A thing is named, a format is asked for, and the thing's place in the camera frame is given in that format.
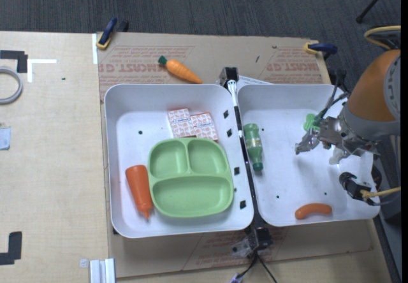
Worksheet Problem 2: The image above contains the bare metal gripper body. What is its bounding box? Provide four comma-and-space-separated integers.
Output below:
317, 115, 381, 157

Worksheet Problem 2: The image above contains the white plastic tray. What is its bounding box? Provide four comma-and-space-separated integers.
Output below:
237, 83, 381, 228
103, 83, 255, 240

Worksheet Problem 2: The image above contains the green bottle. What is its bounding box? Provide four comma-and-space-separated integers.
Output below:
242, 122, 265, 172

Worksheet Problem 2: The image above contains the thin black and white rod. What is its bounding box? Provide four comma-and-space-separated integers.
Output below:
227, 80, 263, 232

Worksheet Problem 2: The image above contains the orange sausage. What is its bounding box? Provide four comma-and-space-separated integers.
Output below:
294, 202, 333, 221

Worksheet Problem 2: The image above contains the white paper sheet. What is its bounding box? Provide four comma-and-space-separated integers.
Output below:
238, 75, 273, 85

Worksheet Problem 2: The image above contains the orange and white carton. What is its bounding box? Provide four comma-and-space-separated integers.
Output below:
189, 112, 220, 143
167, 108, 193, 140

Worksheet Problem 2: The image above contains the brown cardboard board, red print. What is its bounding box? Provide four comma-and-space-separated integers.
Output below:
96, 31, 374, 279

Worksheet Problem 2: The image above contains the green divided plate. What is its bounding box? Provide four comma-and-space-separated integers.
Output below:
147, 137, 235, 219

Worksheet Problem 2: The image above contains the orange carrot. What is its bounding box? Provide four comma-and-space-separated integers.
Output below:
157, 55, 203, 85

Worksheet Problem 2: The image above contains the orange squeeze bottle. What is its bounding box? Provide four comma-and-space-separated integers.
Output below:
124, 164, 155, 220

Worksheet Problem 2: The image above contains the black cylinder on white bracket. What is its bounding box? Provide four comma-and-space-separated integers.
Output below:
329, 147, 373, 202

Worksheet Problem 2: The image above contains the black block with thin wires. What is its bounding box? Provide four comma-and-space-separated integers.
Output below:
219, 66, 240, 85
243, 227, 274, 251

